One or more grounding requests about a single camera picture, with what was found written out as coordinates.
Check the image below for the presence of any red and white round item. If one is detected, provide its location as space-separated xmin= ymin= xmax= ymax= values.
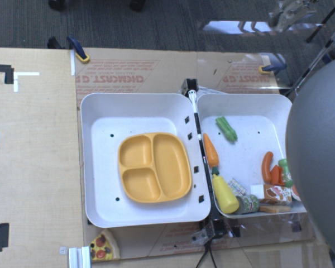
xmin=291 ymin=184 xmax=303 ymax=203

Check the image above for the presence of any white cube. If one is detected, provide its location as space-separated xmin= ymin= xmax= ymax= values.
xmin=250 ymin=184 xmax=266 ymax=200

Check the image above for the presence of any green toy asparagus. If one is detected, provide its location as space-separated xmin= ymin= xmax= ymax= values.
xmin=215 ymin=116 xmax=238 ymax=143

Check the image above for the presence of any orange carrot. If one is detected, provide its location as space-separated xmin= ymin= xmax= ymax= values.
xmin=202 ymin=133 xmax=221 ymax=176

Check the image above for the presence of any small colourful printed packet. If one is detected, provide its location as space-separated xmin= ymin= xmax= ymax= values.
xmin=227 ymin=178 xmax=248 ymax=197

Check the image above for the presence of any brown bread slice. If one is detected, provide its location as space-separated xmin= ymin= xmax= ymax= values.
xmin=258 ymin=204 xmax=292 ymax=214

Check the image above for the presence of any white plastic tray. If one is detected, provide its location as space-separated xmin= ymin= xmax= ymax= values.
xmin=196 ymin=93 xmax=308 ymax=219
xmin=80 ymin=93 xmax=212 ymax=229

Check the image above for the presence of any thin black and white rod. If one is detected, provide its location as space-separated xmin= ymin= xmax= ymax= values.
xmin=188 ymin=89 xmax=216 ymax=221

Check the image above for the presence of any pizza slice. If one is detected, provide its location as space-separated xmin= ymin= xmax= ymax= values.
xmin=89 ymin=228 xmax=121 ymax=262

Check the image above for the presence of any green printed can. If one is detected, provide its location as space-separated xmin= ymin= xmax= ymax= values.
xmin=235 ymin=194 xmax=261 ymax=216

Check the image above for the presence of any yellow divided plate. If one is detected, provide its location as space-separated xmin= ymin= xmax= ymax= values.
xmin=117 ymin=132 xmax=193 ymax=204

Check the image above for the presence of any yellow squeeze bottle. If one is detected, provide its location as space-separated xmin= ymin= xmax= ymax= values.
xmin=211 ymin=173 xmax=240 ymax=215

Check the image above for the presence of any brown cardboard board red print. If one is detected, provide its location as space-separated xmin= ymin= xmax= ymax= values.
xmin=74 ymin=48 xmax=316 ymax=261

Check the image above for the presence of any green bottle with label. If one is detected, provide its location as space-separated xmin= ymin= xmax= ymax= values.
xmin=277 ymin=158 xmax=294 ymax=189

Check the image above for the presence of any orange printed carton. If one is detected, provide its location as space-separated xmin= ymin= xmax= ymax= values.
xmin=263 ymin=184 xmax=293 ymax=206

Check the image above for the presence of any black block with thin wires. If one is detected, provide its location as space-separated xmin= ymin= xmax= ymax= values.
xmin=180 ymin=78 xmax=199 ymax=96
xmin=190 ymin=218 xmax=233 ymax=246

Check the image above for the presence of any orange-red folded packet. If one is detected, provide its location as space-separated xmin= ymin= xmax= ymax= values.
xmin=270 ymin=164 xmax=286 ymax=187

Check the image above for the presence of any orange sausage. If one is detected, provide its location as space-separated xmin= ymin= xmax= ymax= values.
xmin=261 ymin=151 xmax=275 ymax=185

